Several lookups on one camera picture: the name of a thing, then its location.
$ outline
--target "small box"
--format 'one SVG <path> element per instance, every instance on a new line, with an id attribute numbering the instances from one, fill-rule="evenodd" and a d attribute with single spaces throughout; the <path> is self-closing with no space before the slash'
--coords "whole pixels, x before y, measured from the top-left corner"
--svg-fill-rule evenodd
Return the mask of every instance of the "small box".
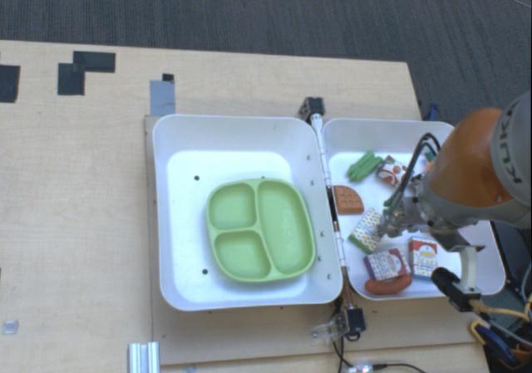
<path id="1" fill-rule="evenodd" d="M 372 280 L 387 280 L 411 272 L 405 254 L 400 248 L 367 255 L 364 257 L 364 263 Z"/>
<path id="2" fill-rule="evenodd" d="M 373 253 L 381 240 L 377 234 L 380 224 L 381 215 L 374 208 L 370 208 L 366 211 L 348 239 L 365 253 Z"/>
<path id="3" fill-rule="evenodd" d="M 412 276 L 431 279 L 432 272 L 438 268 L 438 246 L 428 238 L 413 237 L 408 242 L 408 261 Z"/>

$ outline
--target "black cable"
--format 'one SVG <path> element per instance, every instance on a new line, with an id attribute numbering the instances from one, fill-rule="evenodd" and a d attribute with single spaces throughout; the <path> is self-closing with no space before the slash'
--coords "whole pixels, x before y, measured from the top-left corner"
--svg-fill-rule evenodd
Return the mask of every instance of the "black cable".
<path id="1" fill-rule="evenodd" d="M 410 369 L 413 369 L 415 371 L 419 371 L 419 373 L 426 373 L 425 371 L 423 371 L 422 369 L 420 369 L 419 367 L 416 367 L 416 366 L 413 366 L 412 364 L 407 364 L 407 363 L 382 363 L 382 364 L 374 364 L 373 365 L 373 370 L 377 371 L 377 370 L 383 370 L 383 369 L 386 369 L 387 367 L 408 367 Z"/>
<path id="2" fill-rule="evenodd" d="M 338 347 L 336 346 L 336 342 L 332 343 L 332 346 L 334 347 L 334 350 L 336 354 L 338 355 L 338 358 L 340 359 L 340 365 L 338 366 L 338 373 L 342 371 L 342 364 L 345 363 L 346 366 L 352 367 L 352 364 L 347 361 L 345 358 L 343 358 L 343 337 L 340 338 L 340 351 L 338 350 Z"/>
<path id="3" fill-rule="evenodd" d="M 397 187 L 396 191 L 392 194 L 392 196 L 384 202 L 384 205 L 391 208 L 391 211 L 395 210 L 397 204 L 402 198 L 403 193 L 405 192 L 405 188 L 410 182 L 410 178 L 412 173 L 414 172 L 414 167 L 416 166 L 417 159 L 419 158 L 419 155 L 421 154 L 421 150 L 423 147 L 429 147 L 429 150 L 436 154 L 436 150 L 430 145 L 430 143 L 427 142 L 427 140 L 432 140 L 434 145 L 436 146 L 436 150 L 440 151 L 440 142 L 438 139 L 431 134 L 430 132 L 427 132 L 424 134 L 420 140 L 418 141 L 416 148 L 414 149 L 414 152 L 412 153 L 412 157 L 410 159 L 410 163 L 408 164 L 408 167 L 406 168 L 405 176 L 401 180 L 401 184 L 399 187 Z"/>
<path id="4" fill-rule="evenodd" d="M 350 342 L 356 342 L 360 339 L 360 333 L 355 334 L 354 337 L 351 336 L 345 336 L 345 338 Z"/>
<path id="5" fill-rule="evenodd" d="M 340 313 L 340 311 L 342 310 L 342 305 L 343 305 L 343 297 L 338 297 L 337 299 L 335 299 L 335 301 L 334 301 L 334 311 L 332 312 L 331 317 L 329 318 L 329 320 Z"/>

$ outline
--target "yellow cable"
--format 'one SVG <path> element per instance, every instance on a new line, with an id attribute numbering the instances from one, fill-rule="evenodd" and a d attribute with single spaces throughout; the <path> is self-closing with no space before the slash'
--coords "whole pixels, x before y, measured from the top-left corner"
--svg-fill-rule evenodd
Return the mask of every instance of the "yellow cable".
<path id="1" fill-rule="evenodd" d="M 523 312 L 509 310 L 506 308 L 488 307 L 483 302 L 478 301 L 478 300 L 471 300 L 470 304 L 473 307 L 473 309 L 475 309 L 478 312 L 484 312 L 485 314 L 504 314 L 506 316 L 513 316 L 513 317 L 521 318 L 527 323 L 530 322 L 528 314 L 524 314 Z"/>
<path id="2" fill-rule="evenodd" d="M 525 302 L 525 315 L 529 315 L 530 305 L 532 304 L 532 293 L 530 294 L 529 298 Z"/>

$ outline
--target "black tape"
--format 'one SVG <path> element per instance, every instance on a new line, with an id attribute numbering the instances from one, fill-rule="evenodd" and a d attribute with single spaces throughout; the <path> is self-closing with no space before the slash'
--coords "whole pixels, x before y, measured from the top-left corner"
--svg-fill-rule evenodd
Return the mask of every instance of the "black tape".
<path id="1" fill-rule="evenodd" d="M 85 71 L 101 71 L 115 73 L 114 52 L 74 51 L 74 64 L 84 66 Z"/>
<path id="2" fill-rule="evenodd" d="M 20 66 L 0 65 L 0 103 L 14 103 L 18 97 Z"/>
<path id="3" fill-rule="evenodd" d="M 57 94 L 59 96 L 84 96 L 85 72 L 75 70 L 73 64 L 59 63 Z"/>
<path id="4" fill-rule="evenodd" d="M 115 63 L 116 54 L 114 52 L 74 51 L 72 64 L 59 64 L 57 94 L 59 96 L 84 96 L 85 72 L 114 73 Z"/>

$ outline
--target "metal bracket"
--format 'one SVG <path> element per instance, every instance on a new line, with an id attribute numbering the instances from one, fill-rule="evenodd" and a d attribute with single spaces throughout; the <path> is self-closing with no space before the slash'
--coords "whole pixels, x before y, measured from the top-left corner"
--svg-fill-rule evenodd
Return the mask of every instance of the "metal bracket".
<path id="1" fill-rule="evenodd" d="M 18 320 L 6 320 L 2 324 L 2 333 L 4 335 L 14 335 L 18 330 Z"/>
<path id="2" fill-rule="evenodd" d="M 161 81 L 150 81 L 150 113 L 153 116 L 175 113 L 174 75 L 163 73 Z"/>
<path id="3" fill-rule="evenodd" d="M 465 240 L 458 230 L 429 227 L 429 231 L 436 241 L 447 252 L 461 252 L 464 248 L 473 247 L 476 252 L 485 248 L 483 245 L 471 245 Z"/>
<path id="4" fill-rule="evenodd" d="M 310 330 L 312 344 L 317 345 L 320 342 L 325 342 L 329 345 L 340 336 L 344 336 L 348 331 L 349 326 L 347 325 L 346 313 L 344 311 L 339 312 L 330 321 L 318 324 Z"/>
<path id="5" fill-rule="evenodd" d="M 159 342 L 131 343 L 127 350 L 128 373 L 159 373 Z"/>

